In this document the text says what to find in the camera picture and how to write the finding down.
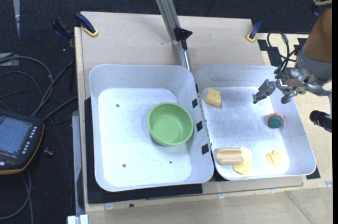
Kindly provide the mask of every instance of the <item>device screen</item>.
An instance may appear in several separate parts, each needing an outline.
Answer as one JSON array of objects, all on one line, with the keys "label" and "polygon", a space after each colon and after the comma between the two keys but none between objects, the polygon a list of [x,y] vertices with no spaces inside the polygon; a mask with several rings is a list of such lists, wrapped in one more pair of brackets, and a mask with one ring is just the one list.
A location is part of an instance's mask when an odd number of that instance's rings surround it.
[{"label": "device screen", "polygon": [[0,155],[17,158],[32,126],[22,120],[0,117]]}]

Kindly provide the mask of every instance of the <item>green bowl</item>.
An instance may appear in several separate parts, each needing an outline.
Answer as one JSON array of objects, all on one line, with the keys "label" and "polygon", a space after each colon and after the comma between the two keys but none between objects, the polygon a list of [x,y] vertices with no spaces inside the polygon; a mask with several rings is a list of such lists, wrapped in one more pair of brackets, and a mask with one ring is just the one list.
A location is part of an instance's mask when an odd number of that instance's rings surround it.
[{"label": "green bowl", "polygon": [[194,122],[182,106],[163,102],[152,108],[148,115],[152,138],[161,145],[172,146],[189,140],[194,132]]}]

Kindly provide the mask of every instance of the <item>wooden cylinder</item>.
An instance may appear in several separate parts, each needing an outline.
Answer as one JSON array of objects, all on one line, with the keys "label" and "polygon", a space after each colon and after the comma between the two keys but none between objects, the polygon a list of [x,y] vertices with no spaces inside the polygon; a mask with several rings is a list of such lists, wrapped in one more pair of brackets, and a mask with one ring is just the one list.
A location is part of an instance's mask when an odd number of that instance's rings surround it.
[{"label": "wooden cylinder", "polygon": [[242,151],[239,148],[218,149],[216,159],[220,165],[239,165],[244,161]]},{"label": "wooden cylinder", "polygon": [[325,9],[320,15],[303,49],[313,60],[332,62],[332,8]]}]

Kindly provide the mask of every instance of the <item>wooden table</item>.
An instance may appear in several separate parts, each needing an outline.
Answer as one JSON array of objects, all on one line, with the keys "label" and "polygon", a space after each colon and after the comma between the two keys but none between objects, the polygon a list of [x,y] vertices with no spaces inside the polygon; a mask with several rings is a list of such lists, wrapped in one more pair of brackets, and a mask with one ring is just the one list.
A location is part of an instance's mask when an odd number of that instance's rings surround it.
[{"label": "wooden table", "polygon": [[[170,42],[160,15],[82,13],[99,31],[96,38],[75,28],[80,136],[85,211],[92,223],[331,223],[333,222],[332,135],[308,119],[312,110],[330,113],[327,98],[309,93],[295,98],[313,148],[321,177],[305,176],[202,184],[203,194],[174,198],[87,203],[84,101],[90,97],[89,72],[99,64],[180,64],[177,43]],[[182,28],[193,31],[187,40],[193,74],[203,65],[270,65],[257,40],[245,37],[251,20],[179,16]],[[265,39],[266,34],[257,34]],[[288,35],[290,43],[307,35]],[[271,42],[280,52],[278,34]]]}]

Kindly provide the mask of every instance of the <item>black floor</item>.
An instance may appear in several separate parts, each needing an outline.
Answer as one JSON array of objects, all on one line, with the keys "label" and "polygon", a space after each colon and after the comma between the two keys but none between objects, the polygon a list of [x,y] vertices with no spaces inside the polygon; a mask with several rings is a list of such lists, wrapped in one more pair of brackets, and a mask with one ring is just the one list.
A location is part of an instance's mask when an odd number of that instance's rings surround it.
[{"label": "black floor", "polygon": [[[56,76],[73,60],[73,49],[67,40],[53,31],[54,20],[62,16],[70,26],[79,11],[159,14],[155,0],[21,0],[20,37],[11,0],[0,0],[0,53],[18,52],[45,63]],[[312,0],[174,0],[177,13],[189,16],[250,18],[262,20],[261,32],[309,32],[317,17],[311,10]],[[48,73],[39,64],[21,61],[18,67],[0,67],[0,74],[20,71],[29,74],[42,93],[48,87]],[[12,111],[30,115],[41,101],[33,80],[20,73],[0,77],[0,100]],[[71,68],[56,83],[51,99],[38,113],[44,118],[50,111],[76,95],[76,77]],[[29,169],[32,177],[34,223],[66,223],[74,214],[72,198],[72,125],[76,103],[66,106],[48,120],[44,142]],[[53,150],[47,158],[43,150]],[[19,175],[0,177],[0,217],[15,212],[26,198]],[[0,223],[30,223],[29,204],[17,216]]]}]

